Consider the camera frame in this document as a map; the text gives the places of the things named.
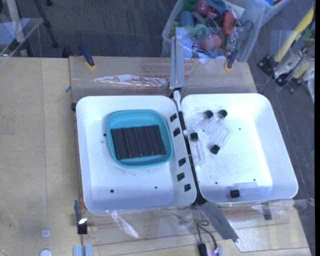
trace white plastic bin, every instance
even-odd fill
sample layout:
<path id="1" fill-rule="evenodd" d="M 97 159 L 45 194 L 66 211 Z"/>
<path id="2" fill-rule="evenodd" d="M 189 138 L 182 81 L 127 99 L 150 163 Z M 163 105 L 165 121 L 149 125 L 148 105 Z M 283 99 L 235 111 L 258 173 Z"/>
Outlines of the white plastic bin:
<path id="1" fill-rule="evenodd" d="M 218 154 L 209 137 L 198 137 L 205 163 L 192 171 L 175 103 L 162 95 L 88 96 L 76 105 L 83 198 L 98 215 L 124 209 L 187 207 L 198 193 L 218 204 L 292 198 L 298 182 L 270 102 L 256 93 L 189 94 L 181 101 L 183 118 L 225 109 L 232 135 Z M 111 156 L 107 134 L 110 114 L 153 110 L 167 122 L 173 156 L 162 165 L 126 168 Z M 231 191 L 238 191 L 234 197 Z"/>
<path id="2" fill-rule="evenodd" d="M 285 5 L 287 5 L 290 2 L 290 0 L 281 0 L 279 3 L 272 6 L 268 4 L 265 0 L 261 1 L 265 5 L 261 27 L 268 23 L 278 12 L 280 12 L 285 7 Z"/>
<path id="3" fill-rule="evenodd" d="M 168 18 L 168 21 L 164 27 L 164 30 L 162 32 L 162 54 L 161 57 L 163 58 L 169 58 L 171 56 L 171 44 L 172 40 L 169 38 L 169 34 L 171 31 L 171 27 L 173 25 L 173 22 L 177 18 L 178 14 L 182 10 L 184 0 L 178 0 L 175 4 L 171 15 Z M 240 17 L 241 22 L 245 22 L 247 20 L 250 20 L 254 23 L 254 28 L 249 33 L 247 43 L 243 46 L 241 52 L 237 56 L 237 60 L 239 62 L 246 62 L 250 56 L 250 53 L 256 43 L 264 13 L 265 13 L 265 7 L 266 3 L 263 3 L 262 0 L 228 0 L 226 1 L 226 4 L 233 4 L 238 7 L 241 7 L 244 9 L 244 12 L 242 16 Z"/>

